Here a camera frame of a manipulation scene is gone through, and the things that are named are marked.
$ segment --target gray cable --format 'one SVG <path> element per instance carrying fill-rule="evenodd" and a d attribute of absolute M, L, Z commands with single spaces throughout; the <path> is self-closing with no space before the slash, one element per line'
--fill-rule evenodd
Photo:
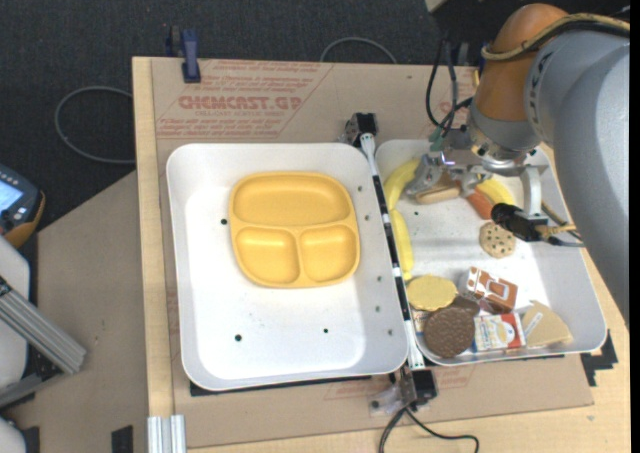
<path fill-rule="evenodd" d="M 54 113 L 54 122 L 55 122 L 55 126 L 56 126 L 56 131 L 58 132 L 58 135 L 60 136 L 60 138 L 62 139 L 62 141 L 67 144 L 67 146 L 69 148 L 71 148 L 73 151 L 75 151 L 76 153 L 78 153 L 80 156 L 84 157 L 84 158 L 88 158 L 90 160 L 93 161 L 97 161 L 100 163 L 111 163 L 114 165 L 135 165 L 136 160 L 122 160 L 122 159 L 114 159 L 114 158 L 103 158 L 102 156 L 96 156 L 94 154 L 90 154 L 86 151 L 83 151 L 82 149 L 80 149 L 79 147 L 76 147 L 75 145 L 73 145 L 71 143 L 71 141 L 67 138 L 67 136 L 64 134 L 64 132 L 62 131 L 62 128 L 60 127 L 60 112 L 62 111 L 62 108 L 64 107 L 65 104 L 67 104 L 67 102 L 77 96 L 78 94 L 83 94 L 85 92 L 111 92 L 113 94 L 120 94 L 121 96 L 125 96 L 128 98 L 133 98 L 133 95 L 129 92 L 125 92 L 124 90 L 120 90 L 114 87 L 103 87 L 103 86 L 99 86 L 99 85 L 94 85 L 91 87 L 82 87 L 78 90 L 74 90 L 73 92 L 71 92 L 70 94 L 67 94 L 62 101 L 60 101 L 60 103 L 58 103 L 58 106 L 56 107 L 56 111 Z"/>
<path fill-rule="evenodd" d="M 378 44 L 375 41 L 372 41 L 371 39 L 365 39 L 364 37 L 344 37 L 342 39 L 338 39 L 337 41 L 333 41 L 324 49 L 324 51 L 322 52 L 322 55 L 320 55 L 320 62 L 324 62 L 324 59 L 327 56 L 327 53 L 329 53 L 329 51 L 331 51 L 335 46 L 337 46 L 338 44 L 342 44 L 343 42 L 363 42 L 365 44 L 375 46 L 380 51 L 382 51 L 385 55 L 387 55 L 394 64 L 398 63 L 398 61 L 396 60 L 396 57 L 394 57 L 387 48 L 385 48 L 381 44 Z"/>

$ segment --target black floor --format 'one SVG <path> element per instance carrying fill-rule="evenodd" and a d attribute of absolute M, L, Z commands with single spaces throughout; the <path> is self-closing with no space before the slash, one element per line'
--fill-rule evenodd
<path fill-rule="evenodd" d="M 0 0 L 0 163 L 47 196 L 41 227 L 131 170 L 88 160 L 56 132 L 54 111 L 86 86 L 131 90 L 131 57 L 162 56 L 169 25 L 195 28 L 200 55 L 317 61 L 331 42 L 358 36 L 385 46 L 401 64 L 431 64 L 445 32 L 468 42 L 471 61 L 525 3 L 570 13 L 615 15 L 630 0 L 449 0 L 430 13 L 424 0 Z M 344 44 L 327 60 L 387 62 L 365 44 Z M 131 102 L 108 93 L 80 96 L 60 119 L 81 149 L 134 156 Z"/>

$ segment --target wooden table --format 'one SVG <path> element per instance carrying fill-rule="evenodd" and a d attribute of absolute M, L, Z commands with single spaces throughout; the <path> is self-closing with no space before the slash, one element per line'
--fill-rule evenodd
<path fill-rule="evenodd" d="M 152 59 L 134 58 L 140 238 L 147 361 L 149 416 L 175 414 L 169 321 L 163 261 L 158 158 L 153 115 Z M 593 406 L 519 415 L 501 415 L 438 423 L 443 434 L 473 434 L 481 451 L 630 451 L 629 332 L 611 295 L 588 260 L 597 296 L 618 355 L 614 369 L 599 371 Z M 190 449 L 205 452 L 376 451 L 380 429 Z M 401 426 L 387 443 L 388 451 L 472 451 L 472 444 L 425 439 L 417 426 Z"/>

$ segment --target orange and black device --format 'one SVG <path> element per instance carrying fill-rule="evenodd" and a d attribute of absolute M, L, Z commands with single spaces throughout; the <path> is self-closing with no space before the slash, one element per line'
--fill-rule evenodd
<path fill-rule="evenodd" d="M 44 202 L 41 190 L 0 163 L 0 234 L 15 248 L 36 230 Z"/>

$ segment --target yellow divided plate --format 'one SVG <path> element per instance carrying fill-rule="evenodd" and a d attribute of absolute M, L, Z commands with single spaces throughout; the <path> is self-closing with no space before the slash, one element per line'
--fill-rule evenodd
<path fill-rule="evenodd" d="M 349 193 L 316 172 L 263 172 L 231 192 L 229 225 L 236 260 L 247 278 L 279 288 L 336 284 L 360 261 Z"/>

